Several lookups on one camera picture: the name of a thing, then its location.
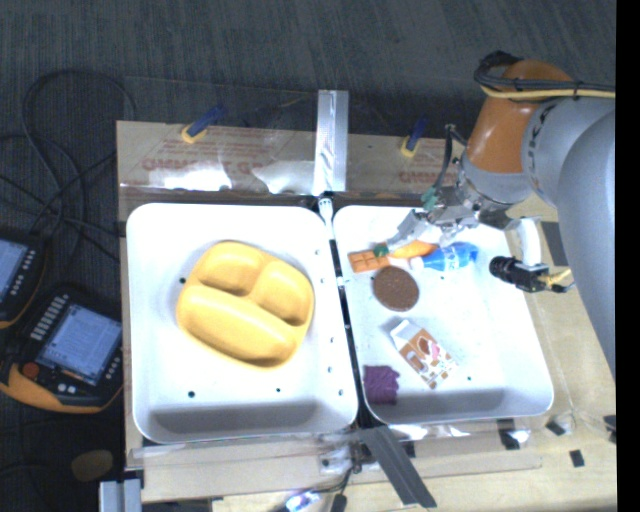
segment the table surface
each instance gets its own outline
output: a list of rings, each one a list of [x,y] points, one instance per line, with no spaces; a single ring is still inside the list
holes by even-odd
[[[537,197],[512,208],[510,215],[537,215],[542,221],[557,221],[555,210]],[[124,240],[121,248],[122,261],[126,262]],[[543,261],[551,261],[544,239]],[[141,448],[142,436],[131,414],[126,264],[122,265],[122,277],[125,434],[127,452],[133,453]],[[424,443],[420,449],[428,453],[420,456],[415,465],[439,510],[613,510],[617,506],[616,444],[602,422],[604,416],[616,414],[615,383],[579,292],[537,293],[526,298],[554,380],[553,411],[558,417],[568,418],[570,428],[564,435],[556,435],[544,426],[533,429],[527,448],[516,450],[517,454],[499,447],[488,449],[486,442],[478,450],[467,446],[450,452],[446,440],[441,445],[437,441],[433,446]],[[251,453],[247,459],[259,461],[240,460],[238,450],[242,449]],[[225,455],[225,450],[234,455]],[[581,455],[582,464],[572,458],[576,453]],[[300,453],[285,441],[254,448],[183,450],[174,458],[160,460],[163,462],[145,455],[144,503],[223,497],[212,502],[215,512],[277,510],[296,492],[282,486],[287,475],[300,487],[327,487],[328,482],[339,479],[331,475],[319,478],[317,454],[313,450]],[[353,474],[345,495],[350,512],[403,508],[384,473],[375,468]],[[328,511],[330,507],[331,499],[326,495],[306,510]]]

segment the blue bottle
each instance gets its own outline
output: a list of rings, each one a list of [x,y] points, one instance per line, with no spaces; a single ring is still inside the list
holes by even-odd
[[[414,270],[432,268],[445,272],[466,267],[476,261],[478,248],[469,242],[453,242],[445,247],[436,249],[427,256],[419,256],[409,260],[409,266]]]

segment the white tray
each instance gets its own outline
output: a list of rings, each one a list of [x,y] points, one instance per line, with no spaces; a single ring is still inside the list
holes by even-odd
[[[259,370],[195,343],[179,329],[181,278],[222,240],[254,245],[307,275],[315,311],[293,358]],[[127,222],[133,418],[158,443],[337,432],[357,413],[325,226],[287,206],[152,203]]]
[[[397,232],[410,208],[347,206],[334,218],[345,292],[361,376],[364,366],[391,366],[400,374],[397,403],[367,404],[388,424],[429,424],[536,416],[553,402],[553,385],[523,292],[489,273],[494,256],[509,256],[503,232],[480,226],[458,240],[480,248],[469,266],[414,273],[420,298],[396,313],[374,297],[373,273],[355,274],[350,252],[371,249]],[[429,389],[400,356],[389,332],[403,319],[429,331],[459,363]]]

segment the red button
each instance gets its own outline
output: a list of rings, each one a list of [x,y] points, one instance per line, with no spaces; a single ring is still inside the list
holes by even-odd
[[[40,373],[40,367],[34,363],[25,363],[22,366],[22,375],[24,375],[27,379],[35,380],[35,378]]]

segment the brown round object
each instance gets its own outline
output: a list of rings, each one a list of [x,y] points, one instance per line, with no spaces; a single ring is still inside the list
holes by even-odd
[[[415,279],[398,267],[385,267],[376,274],[373,293],[383,306],[392,311],[410,310],[420,296]]]

